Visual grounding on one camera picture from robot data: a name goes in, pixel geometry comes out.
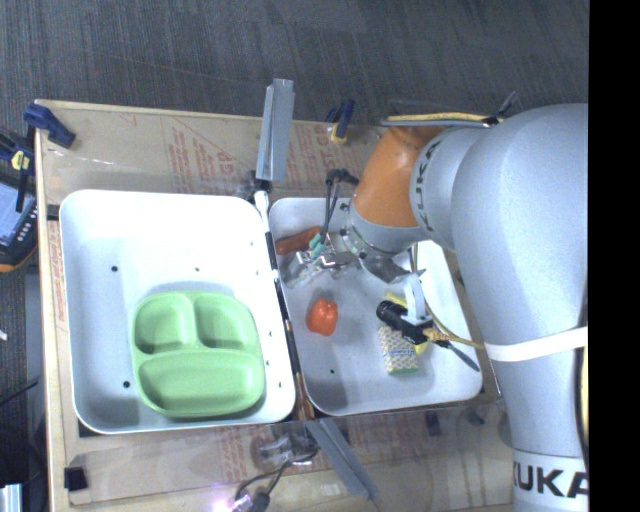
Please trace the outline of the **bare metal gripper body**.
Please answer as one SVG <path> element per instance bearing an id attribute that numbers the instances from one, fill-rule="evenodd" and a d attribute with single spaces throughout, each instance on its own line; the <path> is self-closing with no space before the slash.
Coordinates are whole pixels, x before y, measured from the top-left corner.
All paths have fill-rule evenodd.
<path id="1" fill-rule="evenodd" d="M 329 204 L 321 241 L 325 267 L 358 264 L 382 281 L 398 281 L 409 273 L 394 258 L 411 246 L 411 221 L 397 220 L 384 209 Z"/>

